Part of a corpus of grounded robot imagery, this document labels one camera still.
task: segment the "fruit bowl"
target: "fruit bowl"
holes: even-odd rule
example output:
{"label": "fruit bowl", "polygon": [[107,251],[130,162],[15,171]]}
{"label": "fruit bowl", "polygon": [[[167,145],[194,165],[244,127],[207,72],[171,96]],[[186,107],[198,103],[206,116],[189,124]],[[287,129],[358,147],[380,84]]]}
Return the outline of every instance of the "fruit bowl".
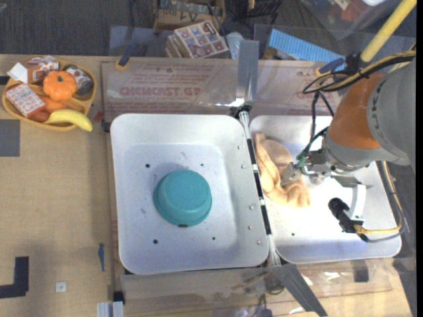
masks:
{"label": "fruit bowl", "polygon": [[[73,95],[73,97],[69,100],[63,101],[63,103],[72,110],[76,110],[84,115],[87,115],[90,108],[91,108],[91,104],[94,101],[95,98],[95,94],[96,94],[96,90],[97,90],[97,81],[94,77],[94,75],[86,68],[81,67],[75,63],[69,62],[67,60],[64,60],[60,57],[54,57],[56,60],[59,61],[59,70],[60,71],[64,71],[66,70],[70,65],[76,65],[78,68],[80,68],[81,70],[83,70],[92,80],[93,80],[93,86],[91,87],[90,91],[84,95],[78,95],[77,93],[75,93]],[[49,129],[49,130],[54,130],[54,131],[69,131],[72,129],[75,129],[77,126],[75,124],[72,123],[42,123],[42,122],[37,122],[35,120],[31,120],[30,118],[26,118],[24,117],[16,108],[15,106],[13,106],[13,104],[6,99],[6,92],[17,86],[22,84],[22,82],[18,81],[18,80],[14,80],[12,78],[9,79],[8,83],[6,84],[4,90],[3,90],[3,94],[1,96],[1,101],[3,103],[3,106],[5,107],[6,111],[12,115],[13,117],[22,120],[26,123],[29,123],[31,125],[35,125],[36,127],[41,127],[44,129]],[[44,93],[43,91],[43,87],[42,87],[42,81],[40,81],[39,83],[36,84],[29,84],[29,86],[31,87],[31,89],[38,95],[40,96],[47,96],[47,94]]]}

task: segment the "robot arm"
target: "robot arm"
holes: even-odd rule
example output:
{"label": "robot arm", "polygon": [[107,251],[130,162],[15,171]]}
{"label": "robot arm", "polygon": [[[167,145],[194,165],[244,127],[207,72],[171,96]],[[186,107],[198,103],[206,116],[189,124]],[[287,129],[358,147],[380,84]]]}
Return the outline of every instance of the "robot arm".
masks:
{"label": "robot arm", "polygon": [[287,168],[283,183],[301,174],[353,172],[373,161],[411,164],[415,173],[416,58],[387,75],[374,73],[353,84],[318,135],[323,136],[321,149],[307,151],[303,162]]}

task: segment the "beige towel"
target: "beige towel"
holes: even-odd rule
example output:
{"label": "beige towel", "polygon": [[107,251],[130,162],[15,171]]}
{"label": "beige towel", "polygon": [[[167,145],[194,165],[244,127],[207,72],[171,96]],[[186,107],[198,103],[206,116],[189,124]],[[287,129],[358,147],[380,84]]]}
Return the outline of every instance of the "beige towel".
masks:
{"label": "beige towel", "polygon": [[254,145],[264,194],[282,205],[292,207],[310,205],[310,195],[303,177],[283,187],[280,184],[282,173],[293,161],[288,149],[276,141],[266,139],[261,133],[255,135]]}

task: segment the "cardboard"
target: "cardboard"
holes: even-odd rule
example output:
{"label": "cardboard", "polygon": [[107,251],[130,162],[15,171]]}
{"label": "cardboard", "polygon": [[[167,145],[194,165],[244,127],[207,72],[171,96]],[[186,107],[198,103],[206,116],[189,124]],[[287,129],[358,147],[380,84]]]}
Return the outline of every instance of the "cardboard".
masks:
{"label": "cardboard", "polygon": [[218,21],[213,15],[200,14],[200,13],[188,13],[183,11],[170,11],[167,9],[159,9],[158,1],[154,1],[154,11],[155,11],[155,23],[153,26],[154,30],[175,30],[177,28],[189,26],[191,24],[196,24],[199,22],[210,21],[217,31],[220,29],[219,23],[222,23],[226,17],[225,11],[225,0],[179,0],[179,1],[189,1],[197,4],[206,4],[206,1],[212,7],[219,7],[222,10],[220,17],[217,17]]}
{"label": "cardboard", "polygon": [[[0,71],[8,71],[27,56],[0,55]],[[101,61],[118,59],[63,58],[89,67],[96,80]],[[89,134],[40,130],[10,120],[0,106],[2,124],[14,124],[10,129],[0,126],[6,135],[0,134],[0,150],[5,147],[3,138],[15,141],[6,144],[8,150],[0,158],[0,179],[5,185],[0,196],[0,285],[14,283],[16,257],[29,257],[30,267],[29,291],[25,297],[0,299],[2,316],[96,316],[97,303],[107,301],[114,290],[106,133],[94,119],[103,112],[100,91],[92,104]],[[100,243],[106,271],[97,254]],[[55,292],[56,281],[66,281],[65,293]]]}
{"label": "cardboard", "polygon": [[[237,90],[238,63],[230,59],[133,57],[124,72],[103,63],[104,124],[124,113],[229,114]],[[313,95],[302,90],[321,63],[260,60],[258,95],[250,114],[311,115]],[[327,94],[332,109],[339,95]],[[328,115],[323,101],[318,115]]]}
{"label": "cardboard", "polygon": [[222,15],[222,10],[219,7],[212,7],[211,11],[206,4],[191,3],[189,1],[179,0],[159,0],[159,8],[167,9],[169,11],[180,11],[188,13],[198,13],[207,15]]}
{"label": "cardboard", "polygon": [[166,49],[169,52],[169,57],[183,57],[176,41],[176,36],[171,35],[167,38]]}

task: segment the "gray carpet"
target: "gray carpet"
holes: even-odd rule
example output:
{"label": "gray carpet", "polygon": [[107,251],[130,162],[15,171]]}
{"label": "gray carpet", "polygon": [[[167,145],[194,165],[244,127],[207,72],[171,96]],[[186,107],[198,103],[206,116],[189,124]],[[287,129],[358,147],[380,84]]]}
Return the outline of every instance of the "gray carpet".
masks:
{"label": "gray carpet", "polygon": [[[50,53],[108,55],[110,27],[130,25],[129,0],[0,0],[7,8],[0,14],[0,53]],[[152,28],[152,0],[138,0],[134,26]],[[374,33],[380,20],[364,29]],[[252,26],[270,22],[268,17],[233,22],[229,14],[226,33],[237,30],[252,38]],[[323,29],[318,20],[298,1],[282,0],[275,24]],[[416,10],[395,34],[416,36]]]}

